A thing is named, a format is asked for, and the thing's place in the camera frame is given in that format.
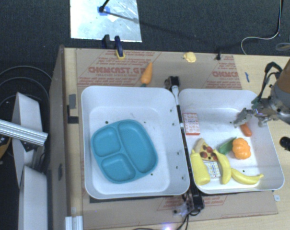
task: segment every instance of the blue plate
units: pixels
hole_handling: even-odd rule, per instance
[[[91,148],[103,175],[113,183],[139,179],[154,170],[158,156],[144,127],[122,120],[97,130]]]

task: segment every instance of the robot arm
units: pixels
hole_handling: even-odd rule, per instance
[[[277,68],[275,72],[277,81],[272,86],[270,96],[262,98],[263,90],[268,83],[269,76],[267,77],[270,69]],[[252,109],[247,110],[244,108],[234,121],[234,126],[242,125],[253,116],[259,119],[259,126],[262,127],[270,120],[282,120],[290,125],[290,59],[287,62],[284,70],[282,70],[276,63],[271,62],[265,69],[265,77],[260,94],[252,101]]]

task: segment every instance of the white tray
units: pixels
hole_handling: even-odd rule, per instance
[[[85,188],[97,199],[171,196],[190,184],[174,96],[162,88],[90,86],[81,95]],[[132,182],[107,180],[90,147],[93,133],[106,123],[132,119],[149,134],[158,164],[150,174]]]
[[[213,178],[208,184],[197,186],[202,192],[224,194],[277,190],[283,186],[284,175],[268,126],[259,127],[258,119],[252,118],[248,122],[253,133],[251,137],[245,137],[239,127],[233,126],[237,114],[244,107],[251,108],[255,97],[255,93],[242,90],[185,89],[180,92],[181,112],[197,113],[199,120],[200,135],[186,136],[189,152],[199,138],[204,138],[209,146],[217,149],[230,138],[242,137],[250,145],[252,155],[246,160],[238,160],[232,152],[228,153],[231,167],[244,171],[246,175],[264,174],[256,185],[240,184],[232,178],[223,185],[220,177]]]

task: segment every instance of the sausage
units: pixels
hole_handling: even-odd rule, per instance
[[[244,123],[243,125],[240,125],[241,131],[244,133],[245,136],[250,137],[252,136],[252,132],[250,128],[248,127],[247,123]]]

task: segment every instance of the green pepper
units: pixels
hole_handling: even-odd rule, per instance
[[[236,137],[232,138],[231,140],[223,143],[219,148],[218,151],[224,155],[232,150],[232,142],[236,139]]]

